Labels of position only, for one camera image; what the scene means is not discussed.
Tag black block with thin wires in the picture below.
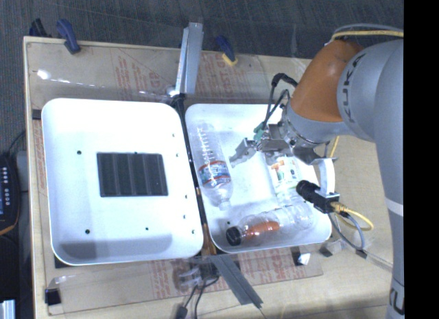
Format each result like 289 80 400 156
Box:
198 258 221 281

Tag black ribbed rectangular pad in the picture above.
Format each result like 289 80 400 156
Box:
96 152 169 198

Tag brown cardboard board red print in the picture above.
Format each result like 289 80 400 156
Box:
26 41 325 316

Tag clear bottle blue red label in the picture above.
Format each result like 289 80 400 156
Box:
189 121 235 211

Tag clear bottle black cap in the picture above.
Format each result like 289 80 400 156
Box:
225 203 315 247

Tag white plastic tray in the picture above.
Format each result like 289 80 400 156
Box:
184 103 333 254
40 97 205 266

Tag black cylinder on white bracket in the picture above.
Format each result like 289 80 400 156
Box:
295 158 341 215

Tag white carton orange green print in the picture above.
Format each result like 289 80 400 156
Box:
267 155 303 202

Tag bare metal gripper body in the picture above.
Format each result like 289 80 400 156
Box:
257 123 325 157

